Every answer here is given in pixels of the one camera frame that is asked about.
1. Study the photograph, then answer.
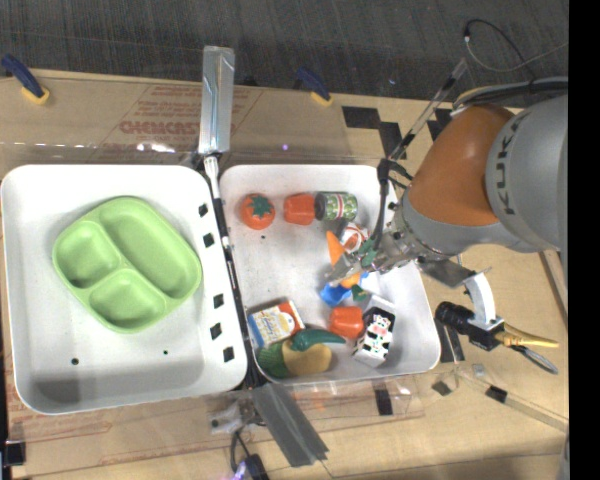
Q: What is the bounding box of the green divided plate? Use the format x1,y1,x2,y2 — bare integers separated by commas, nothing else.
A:
51,195,204,334

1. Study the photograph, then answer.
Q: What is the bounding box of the orange-red toy pepper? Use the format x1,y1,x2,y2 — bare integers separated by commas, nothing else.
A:
327,305,366,341
282,192,317,227

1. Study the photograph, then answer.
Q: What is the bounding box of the blue and white carton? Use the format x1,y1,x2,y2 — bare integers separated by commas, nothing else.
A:
246,299,307,351

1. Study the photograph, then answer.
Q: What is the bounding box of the white plastic tray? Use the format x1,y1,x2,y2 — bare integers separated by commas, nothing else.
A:
0,163,249,416
218,163,442,386

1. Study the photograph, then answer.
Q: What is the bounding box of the red and white can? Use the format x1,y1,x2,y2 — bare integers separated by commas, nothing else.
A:
339,222,371,255

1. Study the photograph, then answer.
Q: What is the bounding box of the green and white can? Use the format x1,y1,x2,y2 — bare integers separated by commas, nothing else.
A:
313,190,359,222

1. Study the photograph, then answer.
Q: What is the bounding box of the orange carrot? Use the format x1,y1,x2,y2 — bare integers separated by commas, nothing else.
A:
325,230,349,269

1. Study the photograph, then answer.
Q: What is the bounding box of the yellow toy fruit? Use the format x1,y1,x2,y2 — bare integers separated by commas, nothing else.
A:
281,341,334,377

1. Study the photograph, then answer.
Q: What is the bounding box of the orange tomato with green top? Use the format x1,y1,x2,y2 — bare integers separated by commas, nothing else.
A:
239,192,277,231

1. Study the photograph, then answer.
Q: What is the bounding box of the brown cardboard board red print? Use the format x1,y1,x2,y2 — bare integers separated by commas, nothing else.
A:
0,67,570,480

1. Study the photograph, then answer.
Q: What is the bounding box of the dark green toy vegetable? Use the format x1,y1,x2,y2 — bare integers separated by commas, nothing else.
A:
256,341,292,381

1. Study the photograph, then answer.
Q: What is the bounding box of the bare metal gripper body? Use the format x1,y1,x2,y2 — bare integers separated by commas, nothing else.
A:
363,231,423,275

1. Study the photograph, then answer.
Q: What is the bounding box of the green chili pepper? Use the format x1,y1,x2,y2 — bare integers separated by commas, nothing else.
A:
289,328,347,354

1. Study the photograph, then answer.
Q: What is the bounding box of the blue and orange toy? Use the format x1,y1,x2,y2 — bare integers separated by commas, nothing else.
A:
319,273,370,309

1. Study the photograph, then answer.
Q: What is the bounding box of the black cylinder on white bracket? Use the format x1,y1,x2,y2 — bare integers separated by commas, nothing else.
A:
433,270,506,352

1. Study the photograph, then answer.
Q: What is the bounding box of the black and white cow carton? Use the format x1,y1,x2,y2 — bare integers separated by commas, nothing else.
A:
351,306,397,369

